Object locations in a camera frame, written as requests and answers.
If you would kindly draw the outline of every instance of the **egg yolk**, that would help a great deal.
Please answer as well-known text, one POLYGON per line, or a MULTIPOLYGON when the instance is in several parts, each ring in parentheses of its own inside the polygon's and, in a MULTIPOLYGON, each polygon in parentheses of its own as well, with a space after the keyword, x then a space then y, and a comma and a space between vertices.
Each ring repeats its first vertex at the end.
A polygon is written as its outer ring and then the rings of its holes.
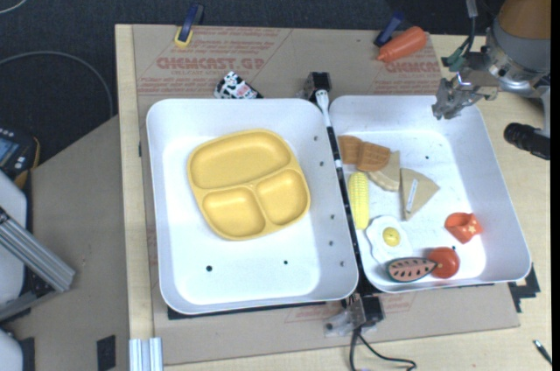
POLYGON ((396 247, 401 242, 401 235, 393 227, 383 229, 383 241, 390 247, 396 247))

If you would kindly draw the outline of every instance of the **toy tomato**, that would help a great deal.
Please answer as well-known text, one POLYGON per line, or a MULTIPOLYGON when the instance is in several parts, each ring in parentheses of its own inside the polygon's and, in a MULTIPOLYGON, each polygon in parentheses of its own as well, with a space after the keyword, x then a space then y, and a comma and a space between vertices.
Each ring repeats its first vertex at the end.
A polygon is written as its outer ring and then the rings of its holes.
POLYGON ((437 263, 436 268, 431 272, 435 277, 447 279, 452 277, 459 270, 459 255, 453 248, 438 247, 434 248, 428 255, 428 259, 437 263))

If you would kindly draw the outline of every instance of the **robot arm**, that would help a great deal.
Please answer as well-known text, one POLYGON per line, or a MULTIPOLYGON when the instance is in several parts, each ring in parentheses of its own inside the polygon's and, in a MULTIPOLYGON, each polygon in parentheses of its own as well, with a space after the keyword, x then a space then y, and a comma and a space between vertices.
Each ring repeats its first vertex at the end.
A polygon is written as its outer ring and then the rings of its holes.
MULTIPOLYGON (((471 10, 469 1, 473 0, 467 0, 473 20, 476 10, 471 10)), ((442 79, 432 106, 434 116, 451 119, 482 98, 495 99, 499 91, 539 98, 544 128, 510 124, 504 136, 511 144, 550 159, 550 27, 551 0, 506 0, 487 29, 480 52, 467 48, 462 53, 467 40, 446 59, 456 75, 442 79)))

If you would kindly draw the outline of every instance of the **yellow corn cob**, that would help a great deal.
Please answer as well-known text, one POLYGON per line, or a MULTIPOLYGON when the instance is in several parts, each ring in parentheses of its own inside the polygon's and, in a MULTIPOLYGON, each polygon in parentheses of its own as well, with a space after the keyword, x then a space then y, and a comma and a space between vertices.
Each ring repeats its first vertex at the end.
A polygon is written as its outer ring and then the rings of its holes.
POLYGON ((369 184, 364 172, 355 171, 350 175, 348 198, 356 229, 366 229, 369 224, 369 184))

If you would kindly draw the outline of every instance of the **wooden table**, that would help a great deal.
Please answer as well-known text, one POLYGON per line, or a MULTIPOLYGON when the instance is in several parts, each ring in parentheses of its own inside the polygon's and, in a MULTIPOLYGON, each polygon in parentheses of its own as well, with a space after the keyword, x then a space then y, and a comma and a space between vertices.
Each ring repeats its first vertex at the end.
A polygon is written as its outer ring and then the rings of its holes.
MULTIPOLYGON (((438 55, 451 53, 462 41, 457 36, 431 36, 438 55)), ((148 272, 144 190, 137 113, 137 91, 131 25, 115 28, 120 134, 122 146, 122 186, 128 274, 129 330, 132 339, 154 336, 151 310, 151 283, 148 272)), ((475 48, 483 42, 477 39, 475 48)), ((534 103, 512 94, 500 94, 496 101, 478 104, 515 211, 532 255, 540 292, 523 299, 514 329, 474 332, 428 339, 376 343, 374 347, 389 357, 414 360, 419 369, 549 369, 533 340, 540 340, 552 354, 551 257, 550 257, 550 162, 533 157, 503 140, 503 130, 511 122, 543 126, 543 112, 534 103)), ((348 367, 348 347, 332 347, 298 353, 281 353, 251 358, 193 363, 165 369, 177 370, 341 370, 348 367)), ((365 347, 356 352, 357 368, 394 369, 393 364, 374 357, 365 347)))

